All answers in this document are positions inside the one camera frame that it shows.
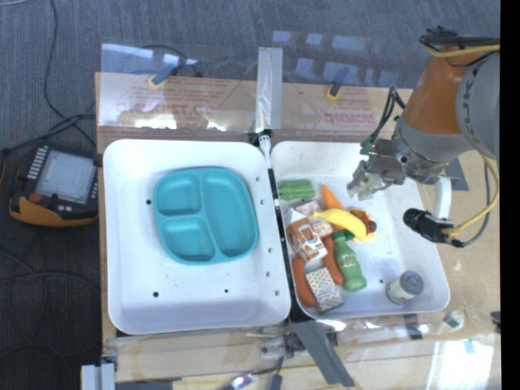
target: teal plate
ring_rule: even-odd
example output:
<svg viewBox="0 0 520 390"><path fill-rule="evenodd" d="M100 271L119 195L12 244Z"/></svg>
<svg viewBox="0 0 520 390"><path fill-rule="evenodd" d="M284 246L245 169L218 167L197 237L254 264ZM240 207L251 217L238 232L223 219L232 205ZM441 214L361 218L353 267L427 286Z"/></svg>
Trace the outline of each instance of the teal plate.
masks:
<svg viewBox="0 0 520 390"><path fill-rule="evenodd" d="M212 264L242 258L258 243L258 223L244 181L222 167L193 167L154 188L162 246L177 262Z"/></svg>

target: banana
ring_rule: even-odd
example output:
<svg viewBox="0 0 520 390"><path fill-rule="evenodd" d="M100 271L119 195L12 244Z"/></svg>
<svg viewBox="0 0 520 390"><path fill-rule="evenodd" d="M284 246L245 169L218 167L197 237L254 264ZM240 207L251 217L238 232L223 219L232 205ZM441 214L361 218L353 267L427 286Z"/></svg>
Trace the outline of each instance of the banana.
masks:
<svg viewBox="0 0 520 390"><path fill-rule="evenodd" d="M325 211L315 211L313 216L322 217L329 223L349 230L356 238L364 238L366 236L365 224L356 215L351 214L347 210L331 208Z"/></svg>

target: dark floor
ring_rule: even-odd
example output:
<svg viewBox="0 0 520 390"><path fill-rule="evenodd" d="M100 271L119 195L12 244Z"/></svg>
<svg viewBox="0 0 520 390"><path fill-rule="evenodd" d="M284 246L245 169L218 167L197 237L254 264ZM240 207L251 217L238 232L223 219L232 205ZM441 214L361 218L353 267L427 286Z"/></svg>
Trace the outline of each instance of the dark floor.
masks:
<svg viewBox="0 0 520 390"><path fill-rule="evenodd" d="M289 80L330 80L327 51L355 73L347 84L413 88L428 56L418 43L443 25L501 35L501 0L0 0L0 147L12 148L65 116L93 113L102 44L213 48L253 59L292 42ZM331 46L312 46L317 36ZM353 46L369 48L359 50ZM301 63L304 59L310 64ZM215 76L237 78L248 63ZM93 119L49 140L93 152ZM36 145L13 149L0 185L0 388L74 390L101 352L98 223L32 227L8 213L9 186Z"/></svg>

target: yellow cable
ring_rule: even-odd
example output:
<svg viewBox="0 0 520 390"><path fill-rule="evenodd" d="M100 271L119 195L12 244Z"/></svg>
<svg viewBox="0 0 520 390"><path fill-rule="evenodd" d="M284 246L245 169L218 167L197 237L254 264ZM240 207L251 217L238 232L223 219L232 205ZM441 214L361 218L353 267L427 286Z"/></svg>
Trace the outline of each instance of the yellow cable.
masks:
<svg viewBox="0 0 520 390"><path fill-rule="evenodd" d="M465 54L477 54L478 52L495 52L501 49L500 45L484 45L484 46L475 46L467 49L460 50L450 50L448 52L441 52L438 50L433 50L432 48L426 48L428 52L432 56L436 58L450 58L452 56L465 55Z"/></svg>
<svg viewBox="0 0 520 390"><path fill-rule="evenodd" d="M481 210L477 215L475 215L473 218L468 219L465 223L459 224L456 227L445 228L443 230L443 232L445 234L448 234L448 238L450 240L452 240L457 234L461 233L466 228L468 228L472 223L474 223L475 221L478 221L483 216L485 216L489 211L491 211L491 209L498 202L498 197L499 197L499 192L500 192L498 175L496 174L495 170L491 166L491 163L488 161L488 159L483 154L480 154L480 156L486 163L487 168L489 169L489 171L493 175L493 179L495 180L495 184L496 184L495 194L493 195L493 199L489 202L489 204L483 210Z"/></svg>

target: silver can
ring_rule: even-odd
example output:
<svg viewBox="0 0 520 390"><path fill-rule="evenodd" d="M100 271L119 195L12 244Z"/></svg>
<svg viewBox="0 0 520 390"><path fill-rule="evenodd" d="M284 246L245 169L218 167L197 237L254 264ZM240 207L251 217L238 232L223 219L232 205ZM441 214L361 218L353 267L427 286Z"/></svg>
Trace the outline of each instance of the silver can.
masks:
<svg viewBox="0 0 520 390"><path fill-rule="evenodd" d="M397 305L403 305L424 289L423 278L415 271L405 271L387 286L387 296Z"/></svg>

